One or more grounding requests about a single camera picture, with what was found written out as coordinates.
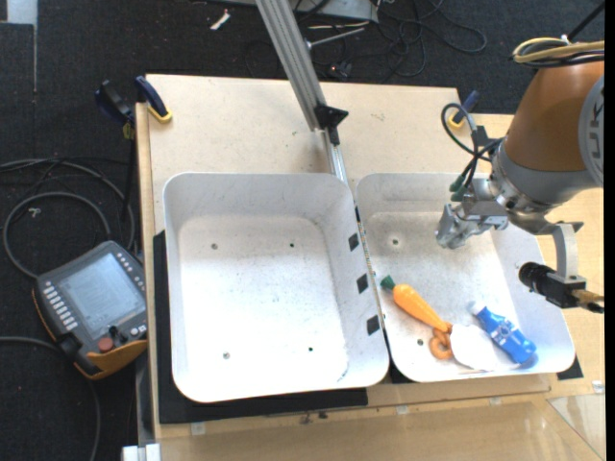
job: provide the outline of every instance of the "orange ring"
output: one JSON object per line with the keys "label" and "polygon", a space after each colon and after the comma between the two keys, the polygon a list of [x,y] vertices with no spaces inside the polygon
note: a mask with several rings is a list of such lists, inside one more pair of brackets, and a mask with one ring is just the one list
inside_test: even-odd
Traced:
{"label": "orange ring", "polygon": [[430,352],[440,360],[453,357],[453,350],[451,350],[451,330],[453,326],[450,323],[447,323],[447,325],[449,331],[446,333],[438,328],[432,330],[433,338],[430,340]]}

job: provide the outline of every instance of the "white bottle cap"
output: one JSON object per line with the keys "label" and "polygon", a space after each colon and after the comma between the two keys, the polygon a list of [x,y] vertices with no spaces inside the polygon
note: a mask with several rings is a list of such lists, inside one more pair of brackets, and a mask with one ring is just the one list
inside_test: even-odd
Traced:
{"label": "white bottle cap", "polygon": [[486,308],[486,304],[483,301],[477,301],[470,307],[470,312],[475,316]]}

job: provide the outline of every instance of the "black floor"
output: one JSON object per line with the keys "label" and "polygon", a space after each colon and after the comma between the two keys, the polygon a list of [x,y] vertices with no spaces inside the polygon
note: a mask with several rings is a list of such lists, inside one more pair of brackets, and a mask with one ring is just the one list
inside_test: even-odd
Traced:
{"label": "black floor", "polygon": [[[332,63],[350,64],[354,83],[456,87],[480,92],[478,112],[513,113],[531,78],[508,57],[520,42],[573,30],[602,0],[397,0],[383,7],[381,26],[316,49],[323,81]],[[231,19],[209,25],[225,8]],[[412,22],[400,26],[384,12]],[[0,0],[0,21],[6,0]],[[307,30],[311,40],[331,31]],[[35,90],[36,32],[36,90]],[[391,46],[403,36],[408,45]],[[579,40],[604,37],[604,14]],[[111,80],[129,101],[132,79],[148,72],[280,78],[264,25],[253,7],[190,0],[38,0],[38,24],[0,23],[0,164],[24,158],[97,158],[123,188],[129,143],[96,108],[94,91]],[[204,107],[207,97],[203,98]],[[117,237],[126,233],[119,203],[99,183],[58,168],[37,189],[70,189],[101,204]],[[12,207],[45,175],[43,169],[0,170],[0,226]],[[138,217],[138,206],[132,199]],[[95,244],[101,234],[81,206],[45,203],[45,216],[26,214],[12,228],[20,260],[37,272],[54,268]],[[31,279],[0,252],[0,336],[48,337],[37,317]],[[88,459],[94,441],[91,392],[76,370],[41,347],[0,344],[0,459]],[[132,367],[97,381],[102,430],[97,460],[118,460],[136,443]]]}

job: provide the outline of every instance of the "black bracket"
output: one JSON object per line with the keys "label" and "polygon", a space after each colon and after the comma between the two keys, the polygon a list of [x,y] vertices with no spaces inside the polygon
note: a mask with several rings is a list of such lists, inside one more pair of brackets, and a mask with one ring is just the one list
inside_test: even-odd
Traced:
{"label": "black bracket", "polygon": [[314,108],[314,112],[316,113],[316,119],[318,120],[318,125],[320,128],[329,132],[329,140],[331,143],[333,145],[339,145],[337,125],[339,125],[343,119],[348,116],[348,111],[319,104],[316,108]]}

